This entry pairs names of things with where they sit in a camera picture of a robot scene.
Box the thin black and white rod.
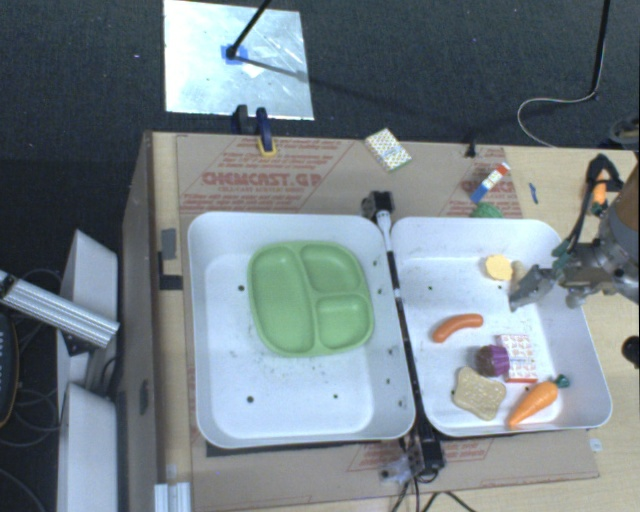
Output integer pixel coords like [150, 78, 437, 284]
[377, 209, 435, 441]

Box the yellow biscuit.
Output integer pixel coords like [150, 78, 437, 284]
[483, 253, 515, 283]

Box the green divided plate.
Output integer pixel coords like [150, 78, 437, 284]
[246, 240, 376, 359]

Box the orange carrot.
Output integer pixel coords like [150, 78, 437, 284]
[506, 373, 572, 431]

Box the white plastic tray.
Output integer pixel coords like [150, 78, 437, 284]
[186, 210, 418, 450]
[389, 215, 614, 439]

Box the white carton green yellow print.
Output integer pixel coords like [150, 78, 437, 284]
[363, 127, 414, 174]

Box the red white blue carton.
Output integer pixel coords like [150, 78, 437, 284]
[469, 160, 513, 206]

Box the white carton orange print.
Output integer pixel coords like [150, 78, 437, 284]
[495, 332, 540, 385]

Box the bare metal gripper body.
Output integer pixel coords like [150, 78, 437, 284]
[550, 243, 633, 309]

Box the beige bread slice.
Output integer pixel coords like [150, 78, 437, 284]
[451, 366, 508, 422]

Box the orange sausage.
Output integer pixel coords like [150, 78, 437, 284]
[431, 313, 485, 345]

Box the green broccoli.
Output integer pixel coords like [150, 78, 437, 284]
[468, 201, 506, 220]

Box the brown cardboard board red print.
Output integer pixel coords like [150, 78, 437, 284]
[175, 133, 601, 494]

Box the purple cupcake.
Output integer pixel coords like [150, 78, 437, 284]
[473, 344, 512, 379]

